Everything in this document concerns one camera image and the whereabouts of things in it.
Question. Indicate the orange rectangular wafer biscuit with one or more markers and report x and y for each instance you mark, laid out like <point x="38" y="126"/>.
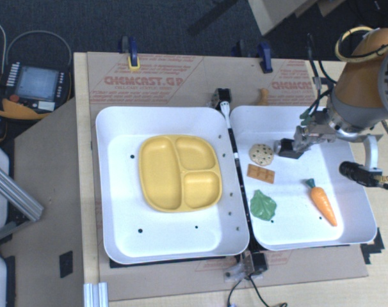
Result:
<point x="260" y="173"/>

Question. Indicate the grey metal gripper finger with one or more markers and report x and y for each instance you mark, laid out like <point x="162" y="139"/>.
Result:
<point x="282" y="146"/>
<point x="294" y="154"/>

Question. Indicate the yellow divided plate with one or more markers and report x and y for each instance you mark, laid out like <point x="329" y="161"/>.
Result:
<point x="162" y="174"/>

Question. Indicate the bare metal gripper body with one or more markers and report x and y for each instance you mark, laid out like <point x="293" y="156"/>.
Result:
<point x="312" y="133"/>

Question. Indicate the white plastic tray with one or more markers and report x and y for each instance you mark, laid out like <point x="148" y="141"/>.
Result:
<point x="296" y="232"/>
<point x="168" y="232"/>

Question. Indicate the beige chocolate chip biscuit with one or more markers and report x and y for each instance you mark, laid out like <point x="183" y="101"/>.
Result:
<point x="261" y="154"/>

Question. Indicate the brown cardboard board red print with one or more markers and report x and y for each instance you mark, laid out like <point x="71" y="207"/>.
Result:
<point x="181" y="85"/>

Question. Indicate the green lettuce leaf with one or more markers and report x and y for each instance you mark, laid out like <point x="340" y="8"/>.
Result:
<point x="262" y="206"/>

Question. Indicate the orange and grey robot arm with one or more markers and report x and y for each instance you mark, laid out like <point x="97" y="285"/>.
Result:
<point x="357" y="85"/>

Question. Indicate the orange carrot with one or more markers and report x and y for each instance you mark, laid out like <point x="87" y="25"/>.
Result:
<point x="322" y="201"/>

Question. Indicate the black cylinder on white bracket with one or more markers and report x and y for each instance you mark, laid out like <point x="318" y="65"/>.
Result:
<point x="357" y="171"/>

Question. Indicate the thin black and white rod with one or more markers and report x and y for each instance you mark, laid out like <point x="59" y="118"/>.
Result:
<point x="235" y="152"/>

